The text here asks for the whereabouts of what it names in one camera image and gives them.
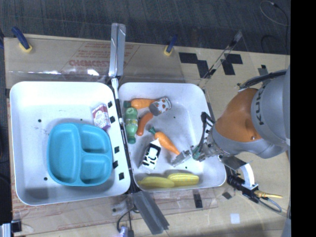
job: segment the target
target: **white tray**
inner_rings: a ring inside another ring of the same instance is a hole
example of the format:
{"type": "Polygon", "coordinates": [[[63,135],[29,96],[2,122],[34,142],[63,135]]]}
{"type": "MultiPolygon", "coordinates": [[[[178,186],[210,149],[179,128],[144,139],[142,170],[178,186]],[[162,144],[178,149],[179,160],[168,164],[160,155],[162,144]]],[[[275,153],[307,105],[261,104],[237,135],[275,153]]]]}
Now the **white tray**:
{"type": "Polygon", "coordinates": [[[125,193],[130,186],[117,109],[109,87],[97,82],[19,82],[10,91],[15,185],[18,197],[29,205],[102,198],[125,193]],[[112,103],[115,121],[107,130],[117,166],[110,178],[94,187],[69,187],[48,174],[46,145],[51,129],[62,122],[93,124],[92,110],[112,103]]]}
{"type": "MultiPolygon", "coordinates": [[[[202,112],[210,113],[205,95],[198,86],[190,83],[128,82],[119,88],[118,94],[123,114],[123,102],[134,98],[159,99],[167,96],[172,103],[170,110],[159,116],[154,116],[147,123],[141,137],[136,135],[135,144],[128,144],[133,178],[136,182],[148,176],[147,173],[138,168],[138,164],[146,147],[154,140],[153,134],[148,131],[150,127],[154,126],[156,131],[164,132],[179,151],[187,150],[190,146],[196,146],[199,143],[202,136],[200,115],[202,112]]],[[[138,116],[141,117],[147,111],[149,111],[148,108],[140,109],[138,116]]],[[[170,163],[175,157],[174,153],[162,148],[157,165],[151,175],[167,177],[168,174],[176,172],[192,173],[199,176],[197,185],[168,189],[148,189],[141,186],[140,188],[148,192],[210,188],[221,186],[226,180],[225,167],[217,157],[210,157],[202,162],[190,159],[173,167],[170,163]]]]}

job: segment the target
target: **green bottle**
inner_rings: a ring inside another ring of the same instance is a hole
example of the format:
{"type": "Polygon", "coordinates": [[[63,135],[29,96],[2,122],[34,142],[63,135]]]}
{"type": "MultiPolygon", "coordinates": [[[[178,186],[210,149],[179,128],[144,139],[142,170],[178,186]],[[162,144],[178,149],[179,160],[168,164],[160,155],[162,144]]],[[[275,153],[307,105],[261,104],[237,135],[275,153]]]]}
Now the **green bottle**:
{"type": "Polygon", "coordinates": [[[133,107],[127,108],[125,111],[125,131],[127,134],[127,142],[134,144],[136,142],[135,133],[138,128],[137,110],[133,107]]]}

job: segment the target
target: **table surface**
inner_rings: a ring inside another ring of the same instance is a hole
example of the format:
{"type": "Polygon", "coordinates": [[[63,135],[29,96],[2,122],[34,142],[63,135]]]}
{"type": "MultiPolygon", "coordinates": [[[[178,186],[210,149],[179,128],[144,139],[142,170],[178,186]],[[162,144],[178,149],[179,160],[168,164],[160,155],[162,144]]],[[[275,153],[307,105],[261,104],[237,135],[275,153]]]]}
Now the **table surface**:
{"type": "MultiPolygon", "coordinates": [[[[90,47],[87,46],[86,51],[91,51],[95,59],[109,60],[109,53],[98,56],[100,48],[109,51],[108,41],[26,36],[35,50],[30,55],[21,53],[16,39],[5,40],[8,88],[21,80],[33,80],[33,76],[38,76],[48,65],[51,70],[56,66],[57,70],[66,71],[69,69],[70,60],[78,62],[84,59],[83,53],[78,53],[78,49],[73,51],[74,47],[71,47],[77,41],[91,44],[90,47]],[[52,49],[49,57],[43,57],[41,54],[47,52],[41,47],[46,41],[52,49]]],[[[220,116],[228,102],[236,95],[237,83],[258,76],[259,68],[265,67],[270,73],[287,69],[290,64],[290,56],[232,51],[225,67],[220,66],[210,80],[201,80],[199,68],[209,68],[222,54],[222,50],[175,46],[171,56],[167,57],[163,54],[164,46],[161,45],[126,43],[125,47],[124,75],[146,80],[156,77],[153,71],[160,69],[164,73],[171,73],[168,77],[174,76],[185,82],[203,84],[215,118],[220,116]],[[181,76],[174,74],[178,72],[181,72],[181,76]]],[[[9,139],[10,156],[13,159],[10,126],[9,139]]],[[[169,230],[157,236],[280,236],[290,197],[290,166],[287,153],[271,159],[261,159],[245,152],[238,158],[251,163],[255,182],[259,184],[260,190],[283,196],[282,199],[275,198],[284,211],[282,215],[251,202],[227,184],[199,191],[203,209],[195,208],[192,193],[188,191],[155,194],[154,198],[170,224],[169,230]],[[222,195],[224,192],[229,193],[231,198],[225,198],[222,195]]],[[[13,218],[22,222],[22,231],[15,233],[15,236],[119,236],[116,229],[119,215],[113,215],[112,209],[125,197],[28,206],[19,200],[15,192],[13,160],[11,173],[13,218]]],[[[131,217],[135,236],[151,236],[139,214],[132,212],[131,217]]],[[[124,217],[121,225],[129,226],[127,219],[124,217]]]]}

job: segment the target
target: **blue plate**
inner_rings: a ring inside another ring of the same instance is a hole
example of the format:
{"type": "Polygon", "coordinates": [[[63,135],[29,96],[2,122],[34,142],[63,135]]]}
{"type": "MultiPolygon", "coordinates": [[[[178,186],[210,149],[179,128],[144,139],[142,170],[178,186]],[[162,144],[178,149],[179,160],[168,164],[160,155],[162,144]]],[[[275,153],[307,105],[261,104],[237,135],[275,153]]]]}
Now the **blue plate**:
{"type": "Polygon", "coordinates": [[[50,132],[47,167],[51,178],[69,186],[94,186],[112,172],[112,146],[108,134],[93,125],[62,123],[50,132]]]}

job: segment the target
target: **orange carrot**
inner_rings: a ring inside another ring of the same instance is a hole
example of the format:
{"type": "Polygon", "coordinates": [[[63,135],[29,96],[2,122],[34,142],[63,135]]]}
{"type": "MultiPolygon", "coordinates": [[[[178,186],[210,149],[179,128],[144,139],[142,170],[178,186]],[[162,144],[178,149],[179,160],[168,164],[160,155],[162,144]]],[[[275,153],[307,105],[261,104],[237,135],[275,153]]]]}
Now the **orange carrot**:
{"type": "Polygon", "coordinates": [[[134,98],[132,101],[124,101],[124,107],[134,107],[136,109],[142,109],[145,107],[149,107],[151,103],[156,100],[147,99],[147,98],[134,98]]]}
{"type": "Polygon", "coordinates": [[[175,153],[176,155],[180,154],[180,151],[163,132],[156,132],[154,127],[152,127],[149,131],[155,136],[155,139],[159,139],[159,143],[164,148],[175,153]]]}
{"type": "Polygon", "coordinates": [[[138,128],[136,131],[136,134],[138,136],[142,136],[144,134],[145,125],[147,124],[149,120],[153,118],[153,116],[154,114],[152,114],[151,112],[148,112],[141,117],[141,119],[138,121],[138,128]]]}

